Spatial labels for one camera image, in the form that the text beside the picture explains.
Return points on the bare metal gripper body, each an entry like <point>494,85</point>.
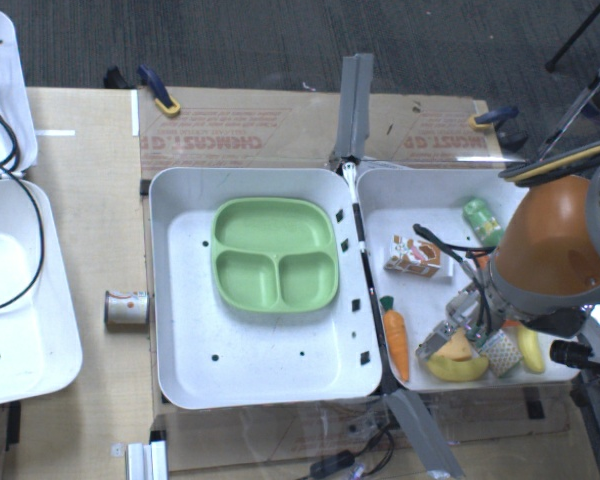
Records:
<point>464,309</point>

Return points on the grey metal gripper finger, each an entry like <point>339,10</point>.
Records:
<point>434,340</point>

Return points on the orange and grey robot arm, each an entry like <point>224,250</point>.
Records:
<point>550,238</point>

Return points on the orange-yellow wedge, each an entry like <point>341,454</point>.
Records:
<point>459,349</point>

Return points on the orange carrot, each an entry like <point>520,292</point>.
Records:
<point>397,338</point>

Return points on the yellow curved fruit slice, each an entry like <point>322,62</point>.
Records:
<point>457,370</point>

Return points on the white patterned carton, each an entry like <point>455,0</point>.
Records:
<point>502,353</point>

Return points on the white and brown carton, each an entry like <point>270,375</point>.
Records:
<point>412,260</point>

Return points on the yellow banana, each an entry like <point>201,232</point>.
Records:
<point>531,350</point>

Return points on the white plastic tray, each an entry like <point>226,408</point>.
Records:
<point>420,203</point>
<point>260,358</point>

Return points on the thin black and white rod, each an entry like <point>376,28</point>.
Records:
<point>361,233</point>

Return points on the green divided plate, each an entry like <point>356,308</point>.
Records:
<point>275,228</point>

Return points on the brown cardboard board red print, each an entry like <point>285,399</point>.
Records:
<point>280,128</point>

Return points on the white can with orange print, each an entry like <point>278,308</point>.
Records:
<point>127,309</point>

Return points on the black cylinder on white bracket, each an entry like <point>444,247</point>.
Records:
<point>570,354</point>

